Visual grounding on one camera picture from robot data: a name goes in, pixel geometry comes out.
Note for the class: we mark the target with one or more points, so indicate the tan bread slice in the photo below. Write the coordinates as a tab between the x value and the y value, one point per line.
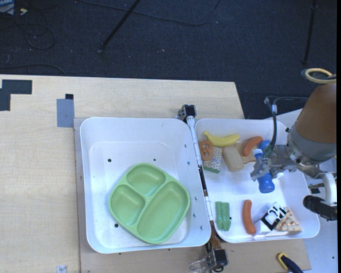
248	159

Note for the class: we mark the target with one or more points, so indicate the orange sausage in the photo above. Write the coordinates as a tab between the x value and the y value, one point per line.
251	145
248	218

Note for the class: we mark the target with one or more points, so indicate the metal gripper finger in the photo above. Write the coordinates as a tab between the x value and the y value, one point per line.
257	171
276	173

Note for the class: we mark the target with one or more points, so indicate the thin black and white rod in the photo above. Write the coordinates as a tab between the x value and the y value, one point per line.
195	141

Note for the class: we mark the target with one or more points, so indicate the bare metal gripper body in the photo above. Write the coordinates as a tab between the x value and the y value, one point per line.
284	159

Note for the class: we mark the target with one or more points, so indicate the green asparagus bundle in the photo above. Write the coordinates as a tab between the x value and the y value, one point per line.
223	216

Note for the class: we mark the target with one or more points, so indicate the black cylinder on white bracket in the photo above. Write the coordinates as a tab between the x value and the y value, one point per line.
321	206

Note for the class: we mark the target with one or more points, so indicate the black and white carton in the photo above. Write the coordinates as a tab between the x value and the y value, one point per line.
271	216

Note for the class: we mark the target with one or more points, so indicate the beige bread roll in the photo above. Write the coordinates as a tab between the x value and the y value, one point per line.
233	159

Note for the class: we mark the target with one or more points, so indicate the yellow banana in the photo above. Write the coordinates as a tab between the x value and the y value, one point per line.
223	140

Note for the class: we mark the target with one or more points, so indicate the blue bottle with white cap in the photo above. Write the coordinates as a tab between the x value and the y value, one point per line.
265	185

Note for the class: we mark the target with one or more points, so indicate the orange pretzel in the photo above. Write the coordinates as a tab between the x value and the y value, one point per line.
206	151

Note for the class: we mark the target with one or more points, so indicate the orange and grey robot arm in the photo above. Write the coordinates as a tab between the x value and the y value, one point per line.
315	115

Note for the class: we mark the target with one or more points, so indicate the green divided plate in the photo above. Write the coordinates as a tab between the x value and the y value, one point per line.
159	209

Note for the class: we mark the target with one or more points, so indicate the white green patterned packet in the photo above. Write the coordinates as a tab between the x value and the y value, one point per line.
214	161

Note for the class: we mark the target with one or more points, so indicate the pizza slice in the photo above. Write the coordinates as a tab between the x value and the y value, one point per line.
290	223

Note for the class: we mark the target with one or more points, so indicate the white plastic tray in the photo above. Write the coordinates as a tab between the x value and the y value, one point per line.
102	141
236	189

